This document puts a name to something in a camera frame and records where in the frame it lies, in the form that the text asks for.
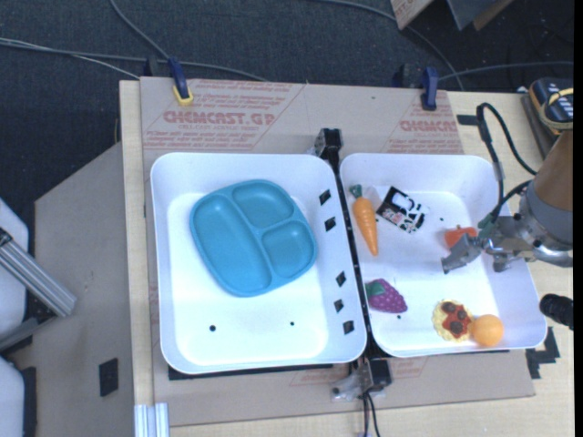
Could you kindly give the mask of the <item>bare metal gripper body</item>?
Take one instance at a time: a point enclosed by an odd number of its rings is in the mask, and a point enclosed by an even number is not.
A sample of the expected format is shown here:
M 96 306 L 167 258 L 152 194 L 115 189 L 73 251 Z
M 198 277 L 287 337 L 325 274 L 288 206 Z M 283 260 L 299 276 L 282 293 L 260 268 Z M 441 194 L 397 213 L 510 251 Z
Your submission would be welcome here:
M 542 261 L 560 268 L 572 268 L 570 254 L 572 242 L 566 236 L 557 236 L 527 215 L 487 215 L 480 222 L 482 248 L 491 255 L 492 250 L 513 250 L 514 260 Z

